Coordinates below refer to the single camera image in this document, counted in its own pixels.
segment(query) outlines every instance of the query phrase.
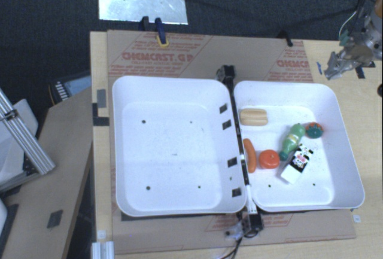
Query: empty white tray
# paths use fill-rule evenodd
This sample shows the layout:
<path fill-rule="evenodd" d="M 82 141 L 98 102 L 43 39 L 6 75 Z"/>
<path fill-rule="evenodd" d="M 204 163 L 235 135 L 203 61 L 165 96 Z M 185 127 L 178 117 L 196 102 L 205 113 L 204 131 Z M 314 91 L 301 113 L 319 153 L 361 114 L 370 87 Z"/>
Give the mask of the empty white tray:
<path fill-rule="evenodd" d="M 364 200 L 360 175 L 349 144 L 334 92 L 322 84 L 243 81 L 235 87 L 238 112 L 261 108 L 268 113 L 265 126 L 242 126 L 257 155 L 279 152 L 290 127 L 317 122 L 324 133 L 319 139 L 303 136 L 301 143 L 314 151 L 301 177 L 289 184 L 280 177 L 286 162 L 275 170 L 259 168 L 249 174 L 257 206 L 269 212 L 355 208 Z"/>
<path fill-rule="evenodd" d="M 132 216 L 231 213 L 246 201 L 230 96 L 215 80 L 113 85 L 116 198 Z"/>

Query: green bottle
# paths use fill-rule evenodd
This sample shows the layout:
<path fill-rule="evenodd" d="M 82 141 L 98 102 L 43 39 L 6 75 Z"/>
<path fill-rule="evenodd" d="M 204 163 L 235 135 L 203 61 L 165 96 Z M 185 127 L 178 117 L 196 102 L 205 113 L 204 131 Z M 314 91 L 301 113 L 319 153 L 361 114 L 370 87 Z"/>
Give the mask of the green bottle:
<path fill-rule="evenodd" d="M 279 159 L 281 159 L 281 161 L 287 160 L 288 154 L 298 147 L 299 141 L 305 132 L 306 129 L 301 124 L 298 123 L 293 125 L 290 132 L 283 140 L 282 151 L 279 153 Z"/>

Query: toy tomato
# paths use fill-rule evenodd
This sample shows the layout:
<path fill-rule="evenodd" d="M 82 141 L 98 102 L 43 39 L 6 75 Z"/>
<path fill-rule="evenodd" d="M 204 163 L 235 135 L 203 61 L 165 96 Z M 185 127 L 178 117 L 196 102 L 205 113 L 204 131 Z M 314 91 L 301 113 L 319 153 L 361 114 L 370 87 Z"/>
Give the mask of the toy tomato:
<path fill-rule="evenodd" d="M 262 169 L 275 169 L 279 166 L 279 155 L 276 151 L 266 150 L 259 154 L 259 165 Z"/>

